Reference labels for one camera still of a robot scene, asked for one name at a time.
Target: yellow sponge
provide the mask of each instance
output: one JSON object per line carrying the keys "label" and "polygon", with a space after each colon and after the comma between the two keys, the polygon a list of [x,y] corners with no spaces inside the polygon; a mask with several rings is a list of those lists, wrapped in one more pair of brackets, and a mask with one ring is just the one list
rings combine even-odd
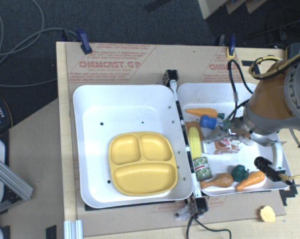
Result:
{"label": "yellow sponge", "polygon": [[201,155],[200,133],[196,127],[191,127],[189,129],[188,138],[192,159],[199,158]]}

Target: orange carrot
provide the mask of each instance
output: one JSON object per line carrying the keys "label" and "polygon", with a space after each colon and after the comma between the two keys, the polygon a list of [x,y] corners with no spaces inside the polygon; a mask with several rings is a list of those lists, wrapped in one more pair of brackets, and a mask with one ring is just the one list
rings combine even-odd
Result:
{"label": "orange carrot", "polygon": [[262,171],[256,171],[251,173],[247,179],[242,180],[240,183],[237,184],[236,189],[242,190],[248,186],[255,185],[257,183],[262,182],[265,180],[266,175]]}
{"label": "orange carrot", "polygon": [[208,115],[211,118],[216,118],[218,116],[218,112],[212,108],[194,108],[194,109],[187,109],[187,113],[194,114],[197,116]]}

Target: black floor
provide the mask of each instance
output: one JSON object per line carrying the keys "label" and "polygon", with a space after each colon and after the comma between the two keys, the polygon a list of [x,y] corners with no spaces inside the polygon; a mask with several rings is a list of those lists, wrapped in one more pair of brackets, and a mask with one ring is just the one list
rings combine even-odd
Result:
{"label": "black floor", "polygon": [[[236,47],[278,47],[300,42],[300,0],[268,0],[252,14],[242,5],[229,15],[225,7],[204,20],[198,0],[35,0],[44,15],[44,28],[83,28],[90,42],[214,45],[224,34]],[[11,51],[42,27],[31,0],[0,0],[4,38],[1,53]],[[245,40],[255,33],[287,25]],[[57,82],[35,87],[12,87],[56,78],[55,42],[62,32],[49,31],[31,47],[0,63],[0,94],[17,124],[56,99]]]}

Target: green vegetable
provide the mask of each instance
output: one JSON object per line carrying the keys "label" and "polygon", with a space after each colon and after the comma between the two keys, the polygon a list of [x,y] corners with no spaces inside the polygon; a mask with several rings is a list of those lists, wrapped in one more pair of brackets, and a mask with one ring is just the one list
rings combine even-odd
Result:
{"label": "green vegetable", "polygon": [[249,176],[248,170],[245,169],[243,165],[237,165],[231,172],[234,181],[241,182],[242,180],[246,180]]}

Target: green can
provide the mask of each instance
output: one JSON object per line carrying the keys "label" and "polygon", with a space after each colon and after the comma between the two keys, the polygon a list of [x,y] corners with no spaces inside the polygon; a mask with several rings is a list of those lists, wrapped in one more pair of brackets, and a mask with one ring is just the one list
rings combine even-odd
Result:
{"label": "green can", "polygon": [[198,181],[208,180],[213,177],[207,157],[199,157],[193,160],[195,174]]}

